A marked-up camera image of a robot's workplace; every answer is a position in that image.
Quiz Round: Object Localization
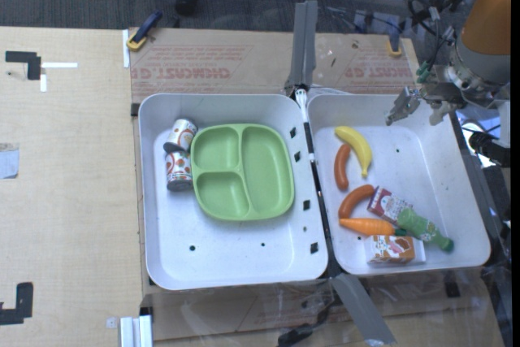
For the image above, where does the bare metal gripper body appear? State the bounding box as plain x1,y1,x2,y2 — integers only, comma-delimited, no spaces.
418,65,496,107

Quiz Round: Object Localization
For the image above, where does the yellow banana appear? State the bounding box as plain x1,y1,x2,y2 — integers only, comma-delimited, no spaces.
333,125,374,179

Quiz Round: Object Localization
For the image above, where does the white plastic tray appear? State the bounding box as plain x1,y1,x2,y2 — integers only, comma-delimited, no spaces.
305,93,492,278
137,93,330,292

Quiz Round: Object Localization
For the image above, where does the orange sausage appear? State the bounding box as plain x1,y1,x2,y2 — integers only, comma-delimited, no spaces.
333,142,352,192
337,184,376,220

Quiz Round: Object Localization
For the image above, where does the red and white carton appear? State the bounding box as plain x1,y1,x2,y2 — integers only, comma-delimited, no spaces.
366,185,414,226

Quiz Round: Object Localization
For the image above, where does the green bottle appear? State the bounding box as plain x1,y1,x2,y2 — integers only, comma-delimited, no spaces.
396,207,455,254

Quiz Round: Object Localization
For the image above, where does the orange carrot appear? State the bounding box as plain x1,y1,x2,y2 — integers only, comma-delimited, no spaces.
338,217,408,238

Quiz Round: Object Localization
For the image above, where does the orange and white carton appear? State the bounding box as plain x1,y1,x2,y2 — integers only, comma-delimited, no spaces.
363,234,427,267

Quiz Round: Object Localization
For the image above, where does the green divided plate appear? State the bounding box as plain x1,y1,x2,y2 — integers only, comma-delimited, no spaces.
189,123,296,222

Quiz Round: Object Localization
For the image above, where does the brown cardboard board red print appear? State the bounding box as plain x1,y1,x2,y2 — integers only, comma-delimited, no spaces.
128,27,505,343

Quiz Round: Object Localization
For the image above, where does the white and orange can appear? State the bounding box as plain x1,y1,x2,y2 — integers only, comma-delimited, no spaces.
162,117,199,154
163,150,193,193

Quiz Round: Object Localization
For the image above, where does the black cylinder on white bracket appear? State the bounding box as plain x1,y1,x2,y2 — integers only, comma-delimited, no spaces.
466,99,512,169

